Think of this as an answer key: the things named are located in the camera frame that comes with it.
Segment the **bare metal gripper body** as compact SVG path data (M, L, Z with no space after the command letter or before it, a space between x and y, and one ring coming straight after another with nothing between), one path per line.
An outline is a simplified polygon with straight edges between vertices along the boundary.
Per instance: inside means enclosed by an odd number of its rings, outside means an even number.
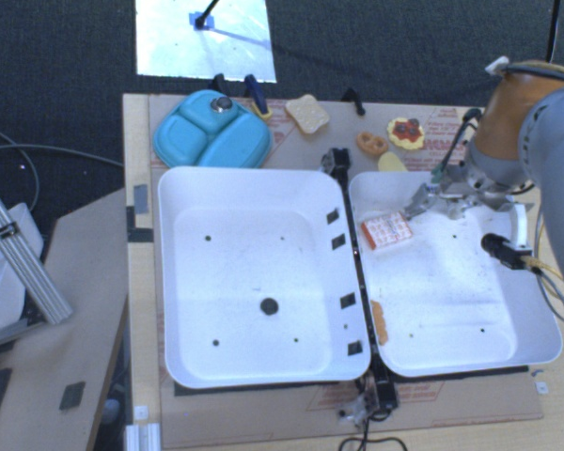
M431 182L436 185L436 195L446 208L448 199L464 199L471 203L471 208L484 206L491 210L508 210L512 206L509 194L522 185L518 181L496 181L484 173L468 170L433 172Z

